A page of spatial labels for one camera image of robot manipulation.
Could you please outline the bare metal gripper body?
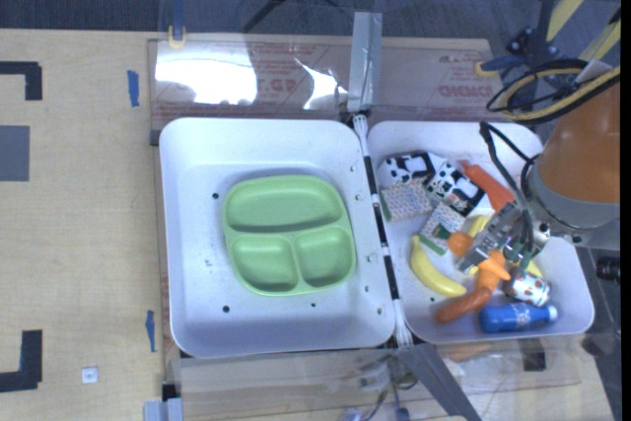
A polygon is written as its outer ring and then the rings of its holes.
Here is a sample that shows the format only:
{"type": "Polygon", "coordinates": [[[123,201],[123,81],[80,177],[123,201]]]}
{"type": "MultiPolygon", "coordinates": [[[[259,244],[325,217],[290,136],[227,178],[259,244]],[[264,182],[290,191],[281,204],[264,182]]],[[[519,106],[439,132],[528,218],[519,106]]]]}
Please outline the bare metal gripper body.
{"type": "Polygon", "coordinates": [[[480,232],[480,258],[485,260],[494,250],[510,261],[530,261],[553,238],[572,246],[620,249],[620,219],[580,215],[580,210],[603,211],[603,204],[586,204],[568,208],[570,216],[561,218],[533,202],[528,208],[518,203],[505,205],[496,212],[480,232]]]}

